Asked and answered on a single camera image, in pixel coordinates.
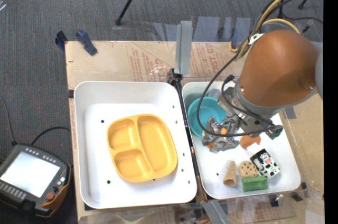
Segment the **blue bowl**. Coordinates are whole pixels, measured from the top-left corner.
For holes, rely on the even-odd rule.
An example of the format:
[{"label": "blue bowl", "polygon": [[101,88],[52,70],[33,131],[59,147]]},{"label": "blue bowl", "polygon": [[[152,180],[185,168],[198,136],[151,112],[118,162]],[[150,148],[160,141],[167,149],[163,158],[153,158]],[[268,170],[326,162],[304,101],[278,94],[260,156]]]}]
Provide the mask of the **blue bowl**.
[{"label": "blue bowl", "polygon": [[[200,98],[192,102],[188,109],[187,118],[192,133],[202,138],[203,129],[197,121],[197,106],[199,101]],[[205,96],[200,106],[199,115],[201,124],[203,127],[206,127],[206,121],[208,121],[211,116],[214,116],[216,122],[221,123],[226,115],[226,112],[217,104],[217,99]]]}]

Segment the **controller screen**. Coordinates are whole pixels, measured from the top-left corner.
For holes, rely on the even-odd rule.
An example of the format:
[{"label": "controller screen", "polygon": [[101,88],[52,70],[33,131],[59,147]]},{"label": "controller screen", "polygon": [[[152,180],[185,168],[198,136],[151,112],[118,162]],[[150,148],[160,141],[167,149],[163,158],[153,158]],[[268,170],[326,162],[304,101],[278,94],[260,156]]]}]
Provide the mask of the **controller screen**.
[{"label": "controller screen", "polygon": [[59,169],[34,155],[20,152],[0,179],[40,198]]}]

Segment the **cardboard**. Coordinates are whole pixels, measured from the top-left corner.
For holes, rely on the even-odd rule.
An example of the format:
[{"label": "cardboard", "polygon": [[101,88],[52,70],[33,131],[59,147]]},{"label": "cardboard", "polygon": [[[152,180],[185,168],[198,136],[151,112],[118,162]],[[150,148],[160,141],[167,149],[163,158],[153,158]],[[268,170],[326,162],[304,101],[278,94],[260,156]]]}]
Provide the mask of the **cardboard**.
[{"label": "cardboard", "polygon": [[[91,56],[77,41],[65,43],[65,62],[70,96],[83,81],[159,81],[175,67],[175,42],[92,41],[98,53]],[[234,55],[228,43],[193,42],[190,74],[183,83],[210,81]],[[229,74],[240,75],[244,58],[233,62],[216,80]],[[78,156],[74,99],[69,98],[74,181],[79,223],[180,223],[195,221],[211,224],[208,216],[197,219],[188,204],[154,207],[124,208],[121,210],[93,210],[82,201],[79,189]],[[295,193],[275,197],[247,197],[226,201],[231,223],[305,223],[308,218],[325,222],[324,214],[324,140],[323,101],[315,95],[306,102],[280,113],[283,126],[292,147],[304,183]]]}]

